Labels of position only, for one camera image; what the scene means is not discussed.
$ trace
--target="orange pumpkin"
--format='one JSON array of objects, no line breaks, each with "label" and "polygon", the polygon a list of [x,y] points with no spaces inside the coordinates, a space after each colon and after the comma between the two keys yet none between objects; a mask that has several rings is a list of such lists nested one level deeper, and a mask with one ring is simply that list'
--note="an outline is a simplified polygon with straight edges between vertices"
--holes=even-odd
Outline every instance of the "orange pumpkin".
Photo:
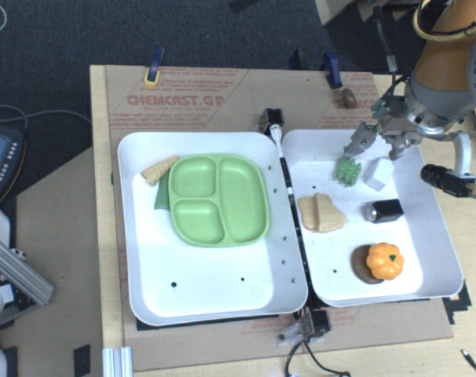
[{"label": "orange pumpkin", "polygon": [[392,280],[401,274],[404,258],[397,246],[382,242],[371,246],[366,263],[375,278]]}]

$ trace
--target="dark floor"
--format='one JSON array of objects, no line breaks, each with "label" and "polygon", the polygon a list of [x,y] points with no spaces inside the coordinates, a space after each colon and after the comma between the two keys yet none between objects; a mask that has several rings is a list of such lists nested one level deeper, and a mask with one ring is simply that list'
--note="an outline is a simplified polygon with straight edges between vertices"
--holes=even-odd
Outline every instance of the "dark floor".
[{"label": "dark floor", "polygon": [[[0,0],[8,16],[0,32],[0,104],[90,117],[89,66],[149,65],[156,44],[167,48],[163,64],[170,66],[281,69],[300,49],[305,69],[317,70],[323,53],[334,50],[343,71],[386,72],[375,26],[355,5],[322,27],[314,0],[258,0],[241,9],[237,2],[243,0]],[[423,48],[411,18],[385,13],[403,72]],[[0,119],[15,114],[3,108]],[[52,114],[30,118],[27,140],[11,196],[90,147],[92,134],[86,121]]]}]

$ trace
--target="black electronic device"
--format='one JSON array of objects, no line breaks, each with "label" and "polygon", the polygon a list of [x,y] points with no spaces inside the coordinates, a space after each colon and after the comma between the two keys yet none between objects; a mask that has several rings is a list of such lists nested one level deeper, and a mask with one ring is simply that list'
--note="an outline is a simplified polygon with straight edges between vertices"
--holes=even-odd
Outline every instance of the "black electronic device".
[{"label": "black electronic device", "polygon": [[0,125],[0,197],[9,191],[24,157],[23,132]]}]

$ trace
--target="beige sponge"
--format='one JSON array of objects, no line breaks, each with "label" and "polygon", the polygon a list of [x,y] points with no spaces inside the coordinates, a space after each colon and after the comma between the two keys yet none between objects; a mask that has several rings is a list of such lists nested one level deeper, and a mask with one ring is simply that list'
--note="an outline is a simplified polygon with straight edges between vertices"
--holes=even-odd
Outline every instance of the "beige sponge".
[{"label": "beige sponge", "polygon": [[178,159],[179,157],[177,155],[172,155],[170,158],[166,158],[165,160],[144,169],[141,174],[150,185],[155,185]]},{"label": "beige sponge", "polygon": [[346,216],[333,203],[328,194],[317,193],[302,197],[298,201],[302,224],[308,230],[329,232],[341,228],[347,221]]}]

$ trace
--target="white tray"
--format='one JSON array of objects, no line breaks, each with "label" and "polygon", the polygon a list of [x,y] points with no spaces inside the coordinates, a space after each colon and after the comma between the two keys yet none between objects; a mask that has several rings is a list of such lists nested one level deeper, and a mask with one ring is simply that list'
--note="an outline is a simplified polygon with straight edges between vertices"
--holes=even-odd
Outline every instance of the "white tray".
[{"label": "white tray", "polygon": [[[340,229],[327,233],[304,227],[302,238],[309,273],[317,296],[330,306],[445,297],[456,294],[463,276],[433,189],[421,180],[423,159],[417,146],[395,161],[395,170],[380,192],[364,183],[366,172],[390,146],[381,137],[355,157],[362,171],[353,187],[335,178],[343,147],[352,130],[293,130],[283,148],[291,174],[296,203],[302,196],[327,193],[348,218]],[[381,199],[398,198],[404,215],[398,220],[374,224],[364,217],[364,207]],[[405,257],[403,273],[392,281],[366,284],[353,272],[352,251],[364,244],[394,243]]]},{"label": "white tray", "polygon": [[[269,201],[269,231],[244,247],[198,247],[175,232],[170,213],[154,210],[158,186],[140,172],[169,156],[225,153],[252,160]],[[126,136],[118,148],[130,305],[146,324],[294,313],[308,288],[274,143],[259,133],[152,133]]]}]

